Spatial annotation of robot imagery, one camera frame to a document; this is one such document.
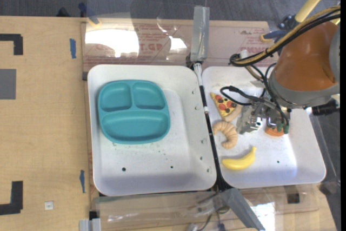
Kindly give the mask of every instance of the yellow banana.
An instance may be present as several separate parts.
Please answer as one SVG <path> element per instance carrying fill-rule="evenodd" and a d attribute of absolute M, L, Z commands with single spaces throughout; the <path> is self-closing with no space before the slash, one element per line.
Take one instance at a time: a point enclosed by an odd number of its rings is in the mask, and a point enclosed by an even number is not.
<path fill-rule="evenodd" d="M 255 161 L 255 151 L 256 147 L 252 147 L 251 151 L 247 153 L 245 156 L 239 159 L 222 159 L 222 164 L 228 169 L 232 170 L 245 169 L 252 165 L 252 163 Z"/>

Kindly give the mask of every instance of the toy pizza slice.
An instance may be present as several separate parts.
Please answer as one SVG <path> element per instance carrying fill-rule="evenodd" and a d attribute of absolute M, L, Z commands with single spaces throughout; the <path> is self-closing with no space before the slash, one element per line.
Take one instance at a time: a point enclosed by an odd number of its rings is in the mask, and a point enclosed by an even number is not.
<path fill-rule="evenodd" d="M 227 117 L 237 107 L 236 103 L 225 97 L 222 97 L 221 95 L 210 93 L 210 96 L 212 100 L 214 100 L 216 108 L 222 117 Z"/>

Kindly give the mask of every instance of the table surface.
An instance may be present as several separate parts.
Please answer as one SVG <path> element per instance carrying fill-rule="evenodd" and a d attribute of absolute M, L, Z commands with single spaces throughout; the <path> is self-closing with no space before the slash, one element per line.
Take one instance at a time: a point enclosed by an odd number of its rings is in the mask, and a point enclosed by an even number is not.
<path fill-rule="evenodd" d="M 16 99 L 0 100 L 0 163 L 4 169 L 0 204 L 10 203 L 12 181 L 23 181 L 23 209 L 19 214 L 1 215 L 0 230 L 78 230 L 79 220 L 89 216 L 83 22 L 82 18 L 0 17 L 1 34 L 24 38 L 24 55 L 13 55 L 12 42 L 0 42 L 0 69 L 16 69 Z M 76 42 L 76 58 L 71 55 L 70 39 Z M 325 196 L 317 185 L 309 186 L 310 208 L 283 208 L 282 213 L 275 213 L 258 205 L 261 222 L 272 230 L 336 230 Z M 282 187 L 262 192 L 272 196 L 273 203 L 285 194 Z M 259 195 L 256 190 L 242 193 L 250 202 L 254 194 Z M 45 210 L 47 201 L 54 202 L 52 210 Z M 227 215 L 222 219 L 229 230 L 244 230 L 239 219 Z"/>

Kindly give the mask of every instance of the pepperoni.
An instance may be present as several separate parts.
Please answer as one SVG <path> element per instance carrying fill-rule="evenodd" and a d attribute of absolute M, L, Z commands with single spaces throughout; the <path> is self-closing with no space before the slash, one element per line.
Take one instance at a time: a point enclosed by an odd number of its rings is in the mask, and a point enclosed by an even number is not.
<path fill-rule="evenodd" d="M 226 106 L 225 106 L 225 104 L 219 104 L 218 105 L 218 108 L 220 109 L 220 110 L 226 110 Z"/>

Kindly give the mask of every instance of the white tray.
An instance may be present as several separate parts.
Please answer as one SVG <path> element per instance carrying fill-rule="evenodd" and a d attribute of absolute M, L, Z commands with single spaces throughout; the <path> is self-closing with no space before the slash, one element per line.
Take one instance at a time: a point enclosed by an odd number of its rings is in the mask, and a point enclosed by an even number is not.
<path fill-rule="evenodd" d="M 221 117 L 210 97 L 211 92 L 219 93 L 221 87 L 228 85 L 252 95 L 259 96 L 262 92 L 262 89 L 250 83 L 254 78 L 244 68 L 209 67 L 203 71 L 202 80 L 212 125 Z M 228 184 L 236 188 L 258 188 L 319 183 L 324 179 L 326 170 L 322 154 L 305 110 L 292 111 L 287 135 L 273 138 L 264 132 L 264 128 L 265 120 L 260 130 L 238 135 L 236 146 L 229 150 L 221 146 L 221 142 L 225 141 L 224 135 L 218 132 L 215 136 L 220 164 L 225 157 L 240 157 L 251 146 L 257 147 L 254 164 L 245 170 L 232 171 L 220 165 L 222 176 Z"/>
<path fill-rule="evenodd" d="M 118 80 L 156 83 L 167 99 L 168 134 L 147 144 L 113 144 L 102 133 L 97 95 Z M 97 65 L 88 73 L 94 183 L 107 196 L 206 190 L 216 181 L 214 157 L 195 73 L 178 66 Z"/>

